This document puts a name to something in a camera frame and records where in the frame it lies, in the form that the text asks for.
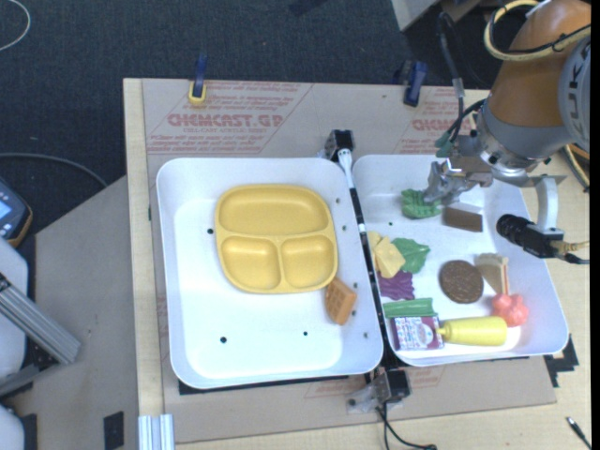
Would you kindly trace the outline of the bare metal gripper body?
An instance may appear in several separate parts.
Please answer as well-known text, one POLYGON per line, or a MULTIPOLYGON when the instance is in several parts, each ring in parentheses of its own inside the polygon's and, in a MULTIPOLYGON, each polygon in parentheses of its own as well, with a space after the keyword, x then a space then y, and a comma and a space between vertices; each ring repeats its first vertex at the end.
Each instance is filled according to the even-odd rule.
POLYGON ((495 180, 529 187, 533 185, 529 172, 551 153, 551 145, 535 135, 460 136, 447 159, 447 187, 486 188, 495 180))

